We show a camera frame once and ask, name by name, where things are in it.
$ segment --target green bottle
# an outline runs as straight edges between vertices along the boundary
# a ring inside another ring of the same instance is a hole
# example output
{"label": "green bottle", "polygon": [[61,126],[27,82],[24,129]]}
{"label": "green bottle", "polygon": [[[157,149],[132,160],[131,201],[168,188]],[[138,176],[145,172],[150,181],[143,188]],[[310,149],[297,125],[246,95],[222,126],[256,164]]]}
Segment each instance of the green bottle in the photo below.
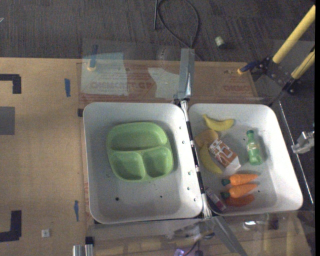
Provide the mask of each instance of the green bottle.
{"label": "green bottle", "polygon": [[249,162],[253,166],[258,166],[262,164],[262,157],[260,153],[260,145],[255,140],[255,132],[253,130],[248,130],[246,132],[249,140],[246,144],[246,150],[248,151],[249,155]]}

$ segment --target green divided plate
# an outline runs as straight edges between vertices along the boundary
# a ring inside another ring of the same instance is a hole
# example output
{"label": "green divided plate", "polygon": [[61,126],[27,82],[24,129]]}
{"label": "green divided plate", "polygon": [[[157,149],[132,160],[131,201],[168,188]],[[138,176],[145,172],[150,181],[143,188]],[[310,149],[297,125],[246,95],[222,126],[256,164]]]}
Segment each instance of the green divided plate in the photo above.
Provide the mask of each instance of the green divided plate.
{"label": "green divided plate", "polygon": [[113,173],[126,182],[146,182],[168,175],[174,165],[167,134],[153,122],[114,126],[107,135]]}

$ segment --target carrot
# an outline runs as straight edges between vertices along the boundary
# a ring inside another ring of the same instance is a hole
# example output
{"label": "carrot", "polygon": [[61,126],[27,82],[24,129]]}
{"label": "carrot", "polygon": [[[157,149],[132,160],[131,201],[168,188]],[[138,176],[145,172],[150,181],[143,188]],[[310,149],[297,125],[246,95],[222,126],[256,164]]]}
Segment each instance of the carrot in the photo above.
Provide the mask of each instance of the carrot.
{"label": "carrot", "polygon": [[257,174],[233,174],[229,177],[229,179],[222,179],[221,183],[222,185],[226,186],[228,184],[231,184],[232,186],[238,186],[247,184],[250,181],[256,179],[258,177]]}
{"label": "carrot", "polygon": [[241,207],[241,206],[246,206],[250,204],[254,200],[255,200],[255,196],[253,194],[248,194],[246,196],[242,196],[239,198],[233,198],[230,196],[225,200],[225,204],[227,206]]}
{"label": "carrot", "polygon": [[229,189],[230,196],[232,198],[240,198],[251,190],[255,189],[257,184],[243,184],[239,186],[233,186]]}

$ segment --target banana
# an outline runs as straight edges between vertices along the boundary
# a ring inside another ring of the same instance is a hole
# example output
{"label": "banana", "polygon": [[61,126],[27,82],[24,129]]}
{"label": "banana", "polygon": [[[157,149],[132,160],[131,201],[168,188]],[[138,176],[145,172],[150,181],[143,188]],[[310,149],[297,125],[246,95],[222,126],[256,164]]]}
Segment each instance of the banana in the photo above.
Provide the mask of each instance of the banana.
{"label": "banana", "polygon": [[203,164],[203,166],[213,174],[222,174],[222,170],[219,166],[216,165],[214,161],[212,161],[208,146],[204,143],[204,146],[199,151],[199,158]]}
{"label": "banana", "polygon": [[205,124],[208,128],[210,128],[214,131],[218,131],[218,132],[230,129],[235,123],[234,119],[226,119],[223,121],[217,121],[217,120],[214,120],[214,119],[208,117],[206,114],[203,114],[202,117],[204,118]]}
{"label": "banana", "polygon": [[218,138],[219,135],[215,130],[207,129],[195,136],[194,141],[199,148],[202,148],[205,144],[211,145]]}

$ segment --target yellow handle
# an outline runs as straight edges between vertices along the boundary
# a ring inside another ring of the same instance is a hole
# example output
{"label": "yellow handle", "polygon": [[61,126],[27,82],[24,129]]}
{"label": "yellow handle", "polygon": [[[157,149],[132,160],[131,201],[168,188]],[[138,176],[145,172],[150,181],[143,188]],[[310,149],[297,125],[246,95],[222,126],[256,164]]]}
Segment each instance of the yellow handle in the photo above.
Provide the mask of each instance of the yellow handle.
{"label": "yellow handle", "polygon": [[315,59],[316,49],[309,53],[309,55],[304,59],[301,65],[291,73],[291,76],[294,79],[299,79],[315,63]]}
{"label": "yellow handle", "polygon": [[279,64],[295,46],[297,41],[307,31],[310,25],[316,20],[316,6],[313,5],[304,18],[300,21],[295,30],[291,33],[288,39],[284,42],[278,52],[273,56],[274,63]]}

